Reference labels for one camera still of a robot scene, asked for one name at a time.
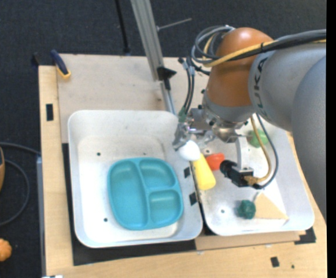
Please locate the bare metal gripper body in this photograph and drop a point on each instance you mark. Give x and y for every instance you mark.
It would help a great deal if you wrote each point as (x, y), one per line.
(227, 132)

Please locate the black cylinder on white bracket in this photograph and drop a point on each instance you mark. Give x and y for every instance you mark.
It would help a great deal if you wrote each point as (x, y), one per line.
(237, 175)

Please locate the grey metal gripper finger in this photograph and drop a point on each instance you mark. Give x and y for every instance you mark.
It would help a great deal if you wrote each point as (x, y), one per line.
(180, 138)
(207, 141)

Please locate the orange toy pumpkin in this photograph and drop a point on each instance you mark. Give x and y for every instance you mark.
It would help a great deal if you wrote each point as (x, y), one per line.
(0, 249)

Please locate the dark green broccoli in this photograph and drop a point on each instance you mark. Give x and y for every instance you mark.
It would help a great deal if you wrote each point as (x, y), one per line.
(246, 209)

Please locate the light green grapes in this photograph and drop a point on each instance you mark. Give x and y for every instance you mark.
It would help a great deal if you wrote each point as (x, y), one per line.
(256, 140)

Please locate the blue divided plate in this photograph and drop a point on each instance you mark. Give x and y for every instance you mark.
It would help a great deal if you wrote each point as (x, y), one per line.
(127, 193)

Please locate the orange toy carrot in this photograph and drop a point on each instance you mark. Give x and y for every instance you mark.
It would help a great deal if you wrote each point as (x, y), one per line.
(215, 161)

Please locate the white plastic tray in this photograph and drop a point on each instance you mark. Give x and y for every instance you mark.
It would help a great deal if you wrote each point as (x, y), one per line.
(92, 166)
(228, 221)

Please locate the yellow bottle with white cap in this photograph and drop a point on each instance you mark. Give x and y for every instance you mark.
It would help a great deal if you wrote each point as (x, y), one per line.
(203, 174)

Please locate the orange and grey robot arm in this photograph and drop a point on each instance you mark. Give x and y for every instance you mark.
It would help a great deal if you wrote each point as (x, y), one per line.
(283, 80)

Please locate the pale wood board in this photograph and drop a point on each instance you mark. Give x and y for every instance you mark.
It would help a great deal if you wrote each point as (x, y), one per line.
(98, 82)

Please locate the beige pizza slice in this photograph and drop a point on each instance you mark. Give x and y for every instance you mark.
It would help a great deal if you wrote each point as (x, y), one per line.
(269, 208)

